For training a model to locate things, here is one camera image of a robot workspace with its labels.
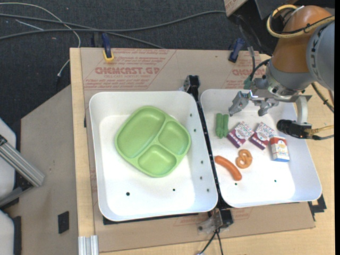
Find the green divided plate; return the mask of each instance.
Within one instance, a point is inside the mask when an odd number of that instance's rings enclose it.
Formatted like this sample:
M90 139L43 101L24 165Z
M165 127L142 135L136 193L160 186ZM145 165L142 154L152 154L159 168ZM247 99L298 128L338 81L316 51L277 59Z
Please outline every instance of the green divided plate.
M144 106L124 122L115 136L118 153L152 177L171 173L190 148L187 129L162 110Z

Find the white tray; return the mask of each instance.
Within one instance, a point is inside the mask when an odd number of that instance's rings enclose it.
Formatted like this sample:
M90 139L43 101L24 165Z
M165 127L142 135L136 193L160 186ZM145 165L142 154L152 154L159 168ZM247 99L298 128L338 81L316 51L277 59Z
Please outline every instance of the white tray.
M188 130L191 146L178 167L150 177L126 162L114 146L125 120L142 106L155 106ZM202 213L218 199L195 100L182 91L100 92L89 102L101 213L116 222Z
M13 255L14 224L7 214L0 210L0 254Z
M231 130L244 121L254 130L260 122L264 122L275 130L276 135L286 138L289 162L272 161L270 145L261 150L248 140L236 148L227 138L220 139L215 134L216 114L228 114L228 108L238 91L209 89L202 93L200 99L213 155L221 155L234 164L240 149L249 150L253 156L251 166L240 169L242 179L238 182L225 168L215 164L224 201L230 206L242 208L318 199L321 196L321 184L306 141L285 135L276 128L280 119L296 120L292 103L279 103L277 107L269 109L268 114L259 117L259 107L250 101L243 111L229 117L228 124Z

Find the purple package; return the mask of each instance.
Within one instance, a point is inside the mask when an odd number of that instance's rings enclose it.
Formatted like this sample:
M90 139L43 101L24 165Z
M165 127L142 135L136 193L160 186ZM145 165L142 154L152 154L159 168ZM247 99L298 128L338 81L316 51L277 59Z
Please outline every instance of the purple package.
M264 150L269 144L269 138L274 135L274 130L267 126L264 122L261 122L255 130L255 133L250 138L250 141Z
M239 123L233 130L229 132L227 138L237 148L243 145L249 137L254 134L254 131L243 121Z

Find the black cable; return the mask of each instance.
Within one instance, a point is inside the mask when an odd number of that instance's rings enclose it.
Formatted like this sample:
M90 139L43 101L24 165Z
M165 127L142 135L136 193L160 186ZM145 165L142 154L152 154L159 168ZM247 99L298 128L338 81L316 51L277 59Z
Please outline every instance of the black cable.
M208 246L211 244L211 242L213 241L215 235L217 235L218 238L218 243L219 243L219 248L221 250L221 255L223 255L223 248L222 248L222 242L221 242L221 238L219 237L219 228L216 229L214 231L214 234L212 235L212 237L210 238L210 240L208 241L208 243L206 244L206 246L202 249L201 252L198 253L198 255L202 254L203 252L205 252L205 250L208 248Z
M254 70L250 73L250 75L249 75L250 80L253 80L256 71L257 71L261 66L267 65L269 61L270 61L270 59L266 59L266 60L260 62L260 63L254 68Z
M312 139L313 139L313 140L320 141L320 140L330 139L330 138L333 138L333 137L334 137L334 134L329 135L329 136L325 136L325 137L320 137L320 136L317 136L317 135L313 135L313 136L312 136Z
M252 48L252 46L251 46L247 36L244 33L244 30L243 30L243 27L242 27L242 25L240 23L240 20L242 20L242 17L240 15L238 15L236 23L239 26L239 30L240 30L240 32L241 32L241 34L242 34L242 36L244 38L244 41L245 41L245 43L247 45L249 54L250 54L251 59L252 59L252 71L254 71L255 70L255 55L254 55L254 50L253 50L253 48Z
M208 248L208 246L210 245L210 243L213 241L215 235L216 235L216 231L214 231L214 234L212 235L212 237L210 238L210 240L208 241L208 243L206 244L206 246L202 249L202 251L200 253L198 253L198 255L202 254L203 252L205 252L205 250Z
M319 89L317 88L317 86L316 86L316 84L314 82L312 83L312 87L313 87L314 91L317 93L317 95L324 102L324 105L326 105L330 109L330 111L334 113L334 107L328 102L328 99L324 98L324 96L319 91Z
M206 15L206 14L213 14L213 13L224 13L226 14L225 11L219 11L219 10L214 10L214 11L204 11L204 12L200 12L197 14L193 14L193 15L189 15L187 17L183 17L183 18L179 18L176 19L174 21L169 21L169 22L165 22L165 23L161 23L161 24L155 24L155 25L150 25L147 27L141 27L141 28L129 28L129 29L99 29L100 31L103 32L133 32L133 31L141 31L141 30L148 30L148 29L153 29L153 28L159 28L159 27L164 27L164 26L168 26L170 24L174 24L174 23L178 23L178 22L182 22L188 19L192 19L195 17L199 17L202 15ZM68 26L72 26L72 27L79 27L79 28L86 28L86 29L96 29L96 28L92 28L92 27L88 27L85 25L80 25L80 24L75 24L75 23L69 23L69 22L59 22L56 20L50 20L50 19L41 19L41 18L36 18L36 17L29 17L29 16L21 16L21 15L13 15L13 14L4 14L4 13L0 13L1 17L8 17L8 18L17 18L17 19L26 19L26 20L35 20L35 21L41 21L41 22L50 22L50 23L60 23L60 24L67 24Z
M246 38L246 36L244 34L244 31L243 31L243 28L242 28L242 26L241 26L241 24L240 24L240 22L238 20L241 20L248 27L248 29L250 30L251 34L255 37L255 40L257 42L257 45L260 47L261 52L264 52L268 56L270 56L270 54L267 51L264 50L264 47L262 46L262 43L261 43L259 37L257 36L256 32L253 30L252 26L249 25L249 23L243 18L242 15L237 15L236 18L237 18L236 19L236 23L239 25L239 28L241 30L241 33L242 33L243 37Z
M295 10L295 9L293 9L293 8L287 9L287 12L285 13L285 15L283 15L283 16L281 17L281 18L282 18L282 23L283 23L284 26L288 23L289 19L291 18L291 17L289 17L288 20L285 21L287 15L290 14L290 13L292 13L294 10Z
M217 229L216 234L217 234L217 238L218 238L219 248L221 250L221 255L223 255L222 242L221 242L221 238L219 237L219 229Z
M319 21L317 21L317 22L315 22L315 23L312 23L312 24L307 24L305 27L303 27L303 28L299 28L299 29L296 29L296 30L291 30L291 31L277 31L277 30L274 30L272 27L271 27L271 22L272 22L272 20L273 20L273 16L272 15L270 15L270 21L269 21L269 28L271 29L271 31L273 31L274 33L277 33L277 34L283 34L283 35L286 35L286 34L294 34L294 33L297 33L297 32L300 32L300 31L305 31L307 28L309 28L309 27L311 27L311 26L313 26L313 25L315 25L315 24L318 24L318 23L320 23L320 22L323 22L323 21L325 21L325 20L327 20L327 19L330 19L330 18L332 18L333 17L333 15L332 16L329 16L329 17L325 17L325 18L323 18L323 19L321 19L321 20L319 20Z
M255 74L255 72L256 72L256 66L255 66L256 62L255 62L255 56L254 55L251 56L251 61L252 61L252 65L253 65L252 72Z
M156 24L156 25L151 25L148 27L142 27L142 28L132 28L132 29L96 29L96 28L92 28L92 27L87 27L85 25L79 25L79 24L74 24L74 23L69 23L69 22L60 22L60 21L56 21L56 20L49 20L49 19L41 19L41 18L34 18L34 17L28 17L28 16L21 16L21 15L13 15L13 14L3 14L0 13L0 16L2 17L8 17L8 18L17 18L17 19L27 19L27 20L35 20L35 21L42 21L42 22L50 22L50 23L59 23L59 24L67 24L68 26L73 26L73 27L80 27L82 29L48 29L48 30L37 30L37 31L27 31L27 32L22 32L22 33L16 33L16 34L12 34L12 35L7 35L7 36L2 36L0 37L0 40L3 39L9 39L9 38L13 38L13 37L19 37L19 36L24 36L24 35L29 35L29 34L34 34L34 33L42 33L42 32L61 32L61 31L79 31L79 32L107 32L110 35L114 35L117 37L122 37L122 38L126 38L126 39L131 39L134 41L138 41L140 43L143 44L147 44L150 45L152 47L156 47L156 48L160 48L160 49L165 49L162 46L159 45L155 45L151 42L147 42L144 40L140 40L137 38L133 38L133 37L129 37L129 36L125 36L122 34L117 34L114 33L114 31L116 32L132 32L132 31L141 31L141 30L147 30L147 29L152 29L152 28L158 28L158 27L163 27L163 26L168 26L170 24L173 23L177 23L177 22L182 22L184 20L188 20L191 18L195 18L198 16L202 16L202 15L206 15L206 14L212 14L212 13L226 13L225 11L205 11L205 12L201 12L201 13L197 13L194 15L190 15L184 18L180 18L180 19L176 19L174 21L170 21L170 22L166 22L166 23L161 23L161 24Z
M19 36L25 36L25 35L30 35L30 34L37 34L37 33L45 33L45 32L66 32L66 31L68 31L68 32L73 32L73 31L77 31L77 32L103 32L103 31L107 31L107 30L101 30L101 29L81 29L81 28L80 28L80 29L76 28L76 29L46 29L46 30L34 30L34 31L25 31L25 32L21 32L21 33L16 33L16 34L11 34L11 35L2 36L2 37L0 37L0 40L15 38L15 37L19 37ZM144 40L140 40L140 39L137 39L137 38L133 38L133 37L130 37L130 36L126 36L126 35L122 35L122 34L118 34L118 33L114 33L114 32L107 32L107 33L110 34L110 35L117 36L117 37L122 37L122 38L125 38L125 39L138 41L138 42L140 42L140 43L147 44L147 45L150 45L150 46L153 46L153 47L156 47L156 48L165 49L165 48L162 47L162 46L153 44L153 43L148 42L148 41L144 41Z

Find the black carpet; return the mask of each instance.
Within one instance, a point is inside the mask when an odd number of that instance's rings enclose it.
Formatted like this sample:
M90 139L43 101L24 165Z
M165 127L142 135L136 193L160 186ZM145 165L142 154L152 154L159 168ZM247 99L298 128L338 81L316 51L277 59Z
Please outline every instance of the black carpet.
M50 20L55 19L39 8L1 4L6 2L38 5L65 22L97 29L146 27L200 12L224 10L223 0L0 0L0 13ZM335 8L335 0L300 0L296 4ZM277 41L266 31L265 20L260 19L254 0L249 0L229 18L224 13L212 13L164 27L122 34L168 49L226 50L242 37L236 24L238 14L251 24L263 48L272 52ZM14 33L54 28L65 27L56 23L0 17L0 39ZM250 29L244 29L255 50L259 50ZM82 47L93 46L94 32L78 34ZM110 43L112 47L155 48L118 36L110 36ZM69 48L77 46L77 37L70 31L34 33L0 40L0 118L6 124L11 126L70 84L68 65L59 79L57 73L69 59Z

